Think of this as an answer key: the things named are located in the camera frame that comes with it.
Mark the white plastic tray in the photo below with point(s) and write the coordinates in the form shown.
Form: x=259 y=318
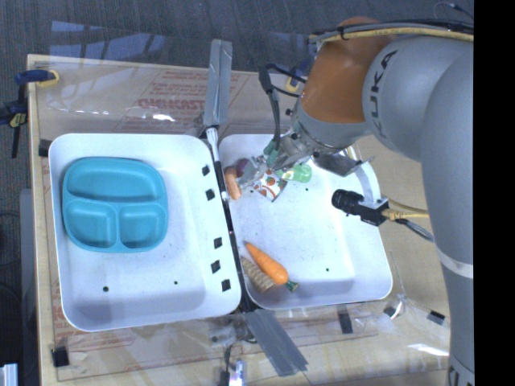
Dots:
x=141 y=288
x=314 y=239

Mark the green plastic bottle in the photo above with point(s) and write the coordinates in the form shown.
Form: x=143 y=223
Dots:
x=299 y=174

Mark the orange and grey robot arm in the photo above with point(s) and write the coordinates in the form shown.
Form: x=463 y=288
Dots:
x=406 y=95

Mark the black cylinder on white bracket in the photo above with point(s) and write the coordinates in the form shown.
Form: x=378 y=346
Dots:
x=354 y=203

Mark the white carton with tomato print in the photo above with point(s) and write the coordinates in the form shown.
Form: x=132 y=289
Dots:
x=271 y=187

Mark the brown cardboard board, red print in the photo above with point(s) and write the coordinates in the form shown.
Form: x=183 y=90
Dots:
x=120 y=95

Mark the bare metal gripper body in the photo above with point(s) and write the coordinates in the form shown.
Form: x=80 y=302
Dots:
x=291 y=151

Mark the orange carrot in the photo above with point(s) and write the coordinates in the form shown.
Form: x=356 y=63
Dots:
x=267 y=264

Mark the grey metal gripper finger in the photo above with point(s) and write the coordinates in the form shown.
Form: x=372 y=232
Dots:
x=249 y=170

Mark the orange sausage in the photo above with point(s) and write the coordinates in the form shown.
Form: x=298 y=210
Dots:
x=232 y=183

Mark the tan ribbed biscuit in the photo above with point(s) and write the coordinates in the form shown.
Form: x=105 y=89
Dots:
x=255 y=278

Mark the purple grapes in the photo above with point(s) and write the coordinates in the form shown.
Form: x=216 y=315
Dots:
x=241 y=165

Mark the blue divided plate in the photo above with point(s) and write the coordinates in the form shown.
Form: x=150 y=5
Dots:
x=114 y=203

